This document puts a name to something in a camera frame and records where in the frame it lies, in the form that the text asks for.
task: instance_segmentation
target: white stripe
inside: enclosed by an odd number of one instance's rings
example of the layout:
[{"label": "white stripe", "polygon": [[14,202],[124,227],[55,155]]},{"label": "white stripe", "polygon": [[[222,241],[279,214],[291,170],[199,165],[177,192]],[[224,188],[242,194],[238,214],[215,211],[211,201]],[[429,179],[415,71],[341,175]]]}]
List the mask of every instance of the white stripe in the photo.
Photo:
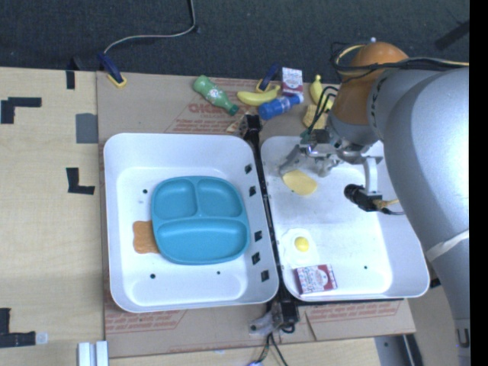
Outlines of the white stripe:
[{"label": "white stripe", "polygon": [[463,233],[459,233],[457,236],[454,236],[452,239],[440,242],[439,244],[433,246],[425,253],[425,257],[427,260],[429,260],[429,262],[432,262],[434,259],[437,259],[439,256],[444,255],[447,251],[454,248],[459,242],[469,238],[470,230],[468,229]]}]

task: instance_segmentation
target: blue plate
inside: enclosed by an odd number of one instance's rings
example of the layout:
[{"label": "blue plate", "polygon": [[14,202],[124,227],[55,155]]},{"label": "blue plate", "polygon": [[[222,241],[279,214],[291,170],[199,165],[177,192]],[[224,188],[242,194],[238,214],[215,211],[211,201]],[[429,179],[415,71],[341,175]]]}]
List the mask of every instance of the blue plate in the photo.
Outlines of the blue plate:
[{"label": "blue plate", "polygon": [[161,182],[151,217],[159,252],[181,265],[212,265],[241,256],[249,221],[236,188],[221,178],[187,176]]}]

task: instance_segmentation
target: light wood surface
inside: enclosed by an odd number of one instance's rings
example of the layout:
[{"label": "light wood surface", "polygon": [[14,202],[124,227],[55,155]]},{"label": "light wood surface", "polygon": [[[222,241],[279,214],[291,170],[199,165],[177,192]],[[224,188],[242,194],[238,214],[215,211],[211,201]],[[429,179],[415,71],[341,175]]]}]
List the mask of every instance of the light wood surface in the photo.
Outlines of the light wood surface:
[{"label": "light wood surface", "polygon": [[[49,342],[0,349],[0,365],[76,364],[79,342],[104,339],[98,145],[78,144],[75,116],[96,114],[93,72],[0,68],[0,100],[41,97],[0,124],[0,307],[11,332],[47,332]],[[69,194],[66,168],[95,194]],[[288,364],[378,366],[373,339],[282,345]],[[111,365],[247,365],[260,348],[113,359]],[[280,364],[274,350],[265,365]]]}]

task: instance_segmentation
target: white tray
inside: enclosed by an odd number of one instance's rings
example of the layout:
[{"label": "white tray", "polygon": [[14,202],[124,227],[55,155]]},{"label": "white tray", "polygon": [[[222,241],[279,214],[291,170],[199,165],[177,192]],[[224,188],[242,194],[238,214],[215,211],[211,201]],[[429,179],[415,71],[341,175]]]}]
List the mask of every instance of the white tray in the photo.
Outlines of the white tray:
[{"label": "white tray", "polygon": [[[305,301],[368,300],[418,297],[427,291],[429,272],[422,247],[405,216],[366,213],[344,196],[348,184],[364,185],[361,165],[341,164],[321,178],[313,160],[302,169],[318,183],[306,196],[292,192],[282,181],[278,166],[299,143],[299,138],[277,136],[262,145],[271,217],[278,241],[284,283]],[[382,156],[381,143],[368,152]],[[378,165],[378,188],[384,199],[396,197],[385,161]],[[299,233],[308,233],[307,253],[291,245]],[[329,264],[337,288],[318,296],[300,295],[293,270],[300,266]]]},{"label": "white tray", "polygon": [[[239,191],[251,241],[239,258],[215,265],[179,265],[139,254],[133,223],[148,221],[153,189],[178,176],[223,178]],[[122,133],[104,146],[110,288],[130,312],[264,303],[278,274],[250,146],[234,136]]]}]

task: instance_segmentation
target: soap box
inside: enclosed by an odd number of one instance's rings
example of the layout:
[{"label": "soap box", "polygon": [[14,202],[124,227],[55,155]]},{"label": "soap box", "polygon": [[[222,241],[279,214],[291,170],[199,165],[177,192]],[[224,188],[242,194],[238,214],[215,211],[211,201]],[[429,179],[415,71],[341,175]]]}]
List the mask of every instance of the soap box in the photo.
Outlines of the soap box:
[{"label": "soap box", "polygon": [[321,293],[337,288],[331,265],[311,265],[294,270],[300,294]]},{"label": "soap box", "polygon": [[281,69],[281,93],[292,96],[303,93],[302,71],[299,69]]}]

